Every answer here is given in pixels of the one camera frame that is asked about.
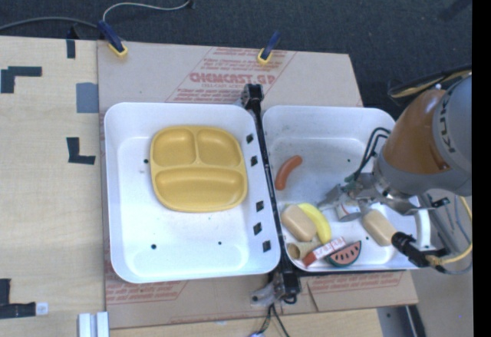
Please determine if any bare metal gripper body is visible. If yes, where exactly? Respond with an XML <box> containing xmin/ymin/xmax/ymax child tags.
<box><xmin>346</xmin><ymin>172</ymin><xmax>423</xmax><ymax>215</ymax></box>

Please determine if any small white can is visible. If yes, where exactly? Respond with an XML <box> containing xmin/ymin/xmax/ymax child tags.
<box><xmin>336</xmin><ymin>201</ymin><xmax>363</xmax><ymax>223</ymax></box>

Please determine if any tan bread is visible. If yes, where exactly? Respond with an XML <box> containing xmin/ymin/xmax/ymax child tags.
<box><xmin>280</xmin><ymin>204</ymin><xmax>318</xmax><ymax>243</ymax></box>
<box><xmin>361</xmin><ymin>209</ymin><xmax>398</xmax><ymax>247</ymax></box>

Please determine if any yellow banana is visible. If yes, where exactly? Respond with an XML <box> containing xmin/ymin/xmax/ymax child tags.
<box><xmin>298</xmin><ymin>202</ymin><xmax>333</xmax><ymax>246</ymax></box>

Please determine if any orange sausage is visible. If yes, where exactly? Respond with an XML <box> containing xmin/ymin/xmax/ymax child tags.
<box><xmin>274</xmin><ymin>154</ymin><xmax>304</xmax><ymax>191</ymax></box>

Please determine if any red watermelon slice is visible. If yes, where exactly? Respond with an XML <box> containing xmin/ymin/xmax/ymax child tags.
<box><xmin>325</xmin><ymin>240</ymin><xmax>363</xmax><ymax>268</ymax></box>

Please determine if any red and white packet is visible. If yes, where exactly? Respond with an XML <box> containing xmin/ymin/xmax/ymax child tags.
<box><xmin>302</xmin><ymin>236</ymin><xmax>348</xmax><ymax>268</ymax></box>

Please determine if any white plastic tray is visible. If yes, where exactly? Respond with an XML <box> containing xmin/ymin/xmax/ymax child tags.
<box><xmin>261</xmin><ymin>104</ymin><xmax>423</xmax><ymax>273</ymax></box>
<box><xmin>103</xmin><ymin>101</ymin><xmax>282</xmax><ymax>284</ymax></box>

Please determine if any tan ice cream cone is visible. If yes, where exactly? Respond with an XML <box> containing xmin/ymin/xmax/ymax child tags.
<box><xmin>286</xmin><ymin>240</ymin><xmax>321</xmax><ymax>260</ymax></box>

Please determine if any thin black and white rod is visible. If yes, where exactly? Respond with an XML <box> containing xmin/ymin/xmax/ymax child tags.
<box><xmin>251</xmin><ymin>107</ymin><xmax>293</xmax><ymax>275</ymax></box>

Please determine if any yellow divided plate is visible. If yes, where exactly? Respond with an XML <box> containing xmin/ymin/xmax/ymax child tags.
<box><xmin>149</xmin><ymin>124</ymin><xmax>249</xmax><ymax>213</ymax></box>

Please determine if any brown cardboard board red print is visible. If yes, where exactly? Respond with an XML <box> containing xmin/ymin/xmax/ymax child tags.
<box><xmin>96</xmin><ymin>39</ymin><xmax>420</xmax><ymax>329</ymax></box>

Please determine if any black cylinder on white bracket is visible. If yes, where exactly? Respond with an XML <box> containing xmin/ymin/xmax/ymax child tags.
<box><xmin>390</xmin><ymin>207</ymin><xmax>449</xmax><ymax>269</ymax></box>

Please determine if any black block with thin wires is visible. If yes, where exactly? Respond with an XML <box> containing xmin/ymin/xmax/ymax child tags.
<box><xmin>250</xmin><ymin>271</ymin><xmax>302</xmax><ymax>306</ymax></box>
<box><xmin>240</xmin><ymin>83</ymin><xmax>265</xmax><ymax>111</ymax></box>

